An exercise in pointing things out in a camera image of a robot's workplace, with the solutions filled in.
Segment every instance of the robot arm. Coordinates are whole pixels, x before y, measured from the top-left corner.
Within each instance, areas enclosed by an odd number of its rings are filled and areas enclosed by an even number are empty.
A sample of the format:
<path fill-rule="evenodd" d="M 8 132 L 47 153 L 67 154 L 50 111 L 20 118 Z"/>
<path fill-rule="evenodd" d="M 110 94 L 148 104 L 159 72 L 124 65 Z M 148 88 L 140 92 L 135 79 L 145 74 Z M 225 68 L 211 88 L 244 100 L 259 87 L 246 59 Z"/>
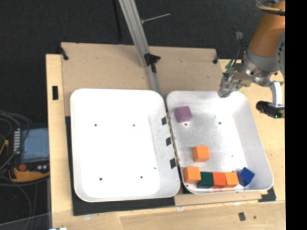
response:
<path fill-rule="evenodd" d="M 284 47 L 285 47 L 285 1 L 267 0 L 270 6 L 256 0 L 257 7 L 264 11 L 241 63 L 230 62 L 227 71 L 223 73 L 218 94 L 224 98 L 242 87 L 256 83 L 270 87 L 273 102 L 259 102 L 257 109 L 272 117 L 284 117 L 284 106 L 281 105 L 281 88 L 283 82 L 272 82 L 272 74 L 280 71 L 284 77 Z"/>

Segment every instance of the black floor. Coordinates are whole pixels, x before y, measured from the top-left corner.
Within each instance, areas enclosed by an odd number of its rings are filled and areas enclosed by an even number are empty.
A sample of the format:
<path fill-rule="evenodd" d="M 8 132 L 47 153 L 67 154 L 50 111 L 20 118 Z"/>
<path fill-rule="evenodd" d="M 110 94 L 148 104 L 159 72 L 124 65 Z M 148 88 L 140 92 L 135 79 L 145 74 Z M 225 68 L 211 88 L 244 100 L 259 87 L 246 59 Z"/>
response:
<path fill-rule="evenodd" d="M 143 25 L 150 46 L 215 48 L 220 58 L 237 51 L 233 25 L 249 42 L 263 15 L 254 0 L 135 1 L 142 19 L 171 14 Z M 57 53 L 61 42 L 131 45 L 115 5 L 120 31 L 113 0 L 0 0 L 0 110 L 47 123 L 45 55 Z M 24 191 L 35 215 L 47 213 L 46 181 Z M 28 215 L 24 193 L 0 185 L 0 223 Z"/>

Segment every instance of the purple cube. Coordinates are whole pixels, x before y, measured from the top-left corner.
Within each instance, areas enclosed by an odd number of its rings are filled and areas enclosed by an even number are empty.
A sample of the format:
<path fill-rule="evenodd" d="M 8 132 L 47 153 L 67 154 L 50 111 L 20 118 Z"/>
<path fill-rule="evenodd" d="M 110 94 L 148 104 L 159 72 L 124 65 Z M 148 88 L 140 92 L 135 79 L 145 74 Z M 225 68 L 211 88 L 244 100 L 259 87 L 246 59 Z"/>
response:
<path fill-rule="evenodd" d="M 188 106 L 181 106 L 175 110 L 175 117 L 178 123 L 187 122 L 192 117 L 192 113 Z"/>

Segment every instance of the green cube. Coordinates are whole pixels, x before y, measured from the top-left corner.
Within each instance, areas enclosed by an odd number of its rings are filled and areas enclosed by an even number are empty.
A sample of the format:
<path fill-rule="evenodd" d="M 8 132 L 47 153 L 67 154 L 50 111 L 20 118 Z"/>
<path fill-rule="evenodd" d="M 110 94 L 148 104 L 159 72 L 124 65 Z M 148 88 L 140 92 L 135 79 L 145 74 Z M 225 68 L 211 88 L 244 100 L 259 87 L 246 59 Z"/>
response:
<path fill-rule="evenodd" d="M 214 185 L 212 172 L 201 172 L 201 181 L 197 183 L 197 188 L 211 188 Z"/>

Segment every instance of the electronic device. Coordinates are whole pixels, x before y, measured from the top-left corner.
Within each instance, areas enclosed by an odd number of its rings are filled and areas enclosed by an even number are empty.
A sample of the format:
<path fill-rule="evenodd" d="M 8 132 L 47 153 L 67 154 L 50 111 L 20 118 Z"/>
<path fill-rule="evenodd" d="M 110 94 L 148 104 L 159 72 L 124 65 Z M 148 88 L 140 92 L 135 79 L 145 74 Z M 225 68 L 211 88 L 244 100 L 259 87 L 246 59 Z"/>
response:
<path fill-rule="evenodd" d="M 24 183 L 49 176 L 49 135 L 46 125 L 17 127 L 11 135 L 8 156 L 13 182 Z"/>

